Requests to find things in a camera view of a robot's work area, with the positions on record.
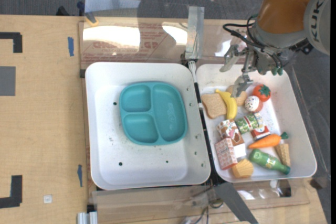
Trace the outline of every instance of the banana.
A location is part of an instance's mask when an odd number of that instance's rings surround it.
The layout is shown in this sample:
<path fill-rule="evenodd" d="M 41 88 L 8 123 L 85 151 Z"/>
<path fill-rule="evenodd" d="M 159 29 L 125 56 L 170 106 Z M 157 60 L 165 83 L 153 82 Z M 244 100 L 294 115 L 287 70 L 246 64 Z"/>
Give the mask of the banana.
<path fill-rule="evenodd" d="M 236 99 L 231 97 L 231 93 L 229 92 L 223 92 L 219 89 L 216 89 L 216 93 L 219 93 L 222 99 L 224 100 L 224 103 L 227 107 L 227 113 L 226 113 L 226 119 L 234 119 L 237 115 L 238 106 Z"/>

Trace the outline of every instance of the red tomato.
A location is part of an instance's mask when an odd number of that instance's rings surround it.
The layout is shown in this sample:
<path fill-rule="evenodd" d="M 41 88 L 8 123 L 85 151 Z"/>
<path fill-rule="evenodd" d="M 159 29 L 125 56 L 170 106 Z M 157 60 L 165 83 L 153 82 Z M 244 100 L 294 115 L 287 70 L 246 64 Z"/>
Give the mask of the red tomato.
<path fill-rule="evenodd" d="M 264 84 L 259 84 L 253 89 L 252 95 L 259 97 L 261 102 L 266 102 L 271 98 L 271 90 Z"/>

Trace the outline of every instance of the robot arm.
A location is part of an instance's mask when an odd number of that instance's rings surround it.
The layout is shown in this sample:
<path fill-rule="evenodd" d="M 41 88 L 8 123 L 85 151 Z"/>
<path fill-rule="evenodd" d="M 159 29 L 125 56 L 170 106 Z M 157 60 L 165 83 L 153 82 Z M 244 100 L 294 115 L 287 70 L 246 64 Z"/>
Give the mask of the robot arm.
<path fill-rule="evenodd" d="M 238 57 L 245 56 L 242 75 L 236 80 L 232 97 L 239 96 L 252 83 L 248 73 L 258 71 L 282 74 L 282 57 L 312 45 L 330 55 L 330 2 L 331 0 L 263 0 L 259 14 L 251 17 L 247 37 L 234 30 L 232 24 L 223 28 L 241 38 L 247 47 L 238 51 L 234 45 L 225 55 L 222 72 L 229 70 Z"/>

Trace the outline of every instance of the green bottle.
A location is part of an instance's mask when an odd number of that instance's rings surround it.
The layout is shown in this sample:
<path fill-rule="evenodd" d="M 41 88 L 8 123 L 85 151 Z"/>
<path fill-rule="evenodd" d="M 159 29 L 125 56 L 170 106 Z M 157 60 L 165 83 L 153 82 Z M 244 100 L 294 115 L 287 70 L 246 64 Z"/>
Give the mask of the green bottle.
<path fill-rule="evenodd" d="M 283 165 L 279 159 L 258 149 L 252 150 L 248 159 L 253 163 L 259 164 L 263 168 L 278 170 L 285 175 L 288 175 L 290 172 L 289 166 Z"/>

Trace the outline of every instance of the orange carrot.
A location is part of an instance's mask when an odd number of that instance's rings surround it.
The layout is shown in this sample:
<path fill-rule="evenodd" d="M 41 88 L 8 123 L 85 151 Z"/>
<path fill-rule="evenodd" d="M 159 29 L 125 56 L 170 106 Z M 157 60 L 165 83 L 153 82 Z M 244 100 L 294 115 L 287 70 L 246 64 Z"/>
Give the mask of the orange carrot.
<path fill-rule="evenodd" d="M 281 139 L 287 139 L 288 135 L 286 132 L 283 132 L 282 135 L 269 134 L 262 139 L 257 140 L 256 142 L 250 144 L 248 148 L 260 148 L 268 146 L 276 146 L 280 143 Z"/>

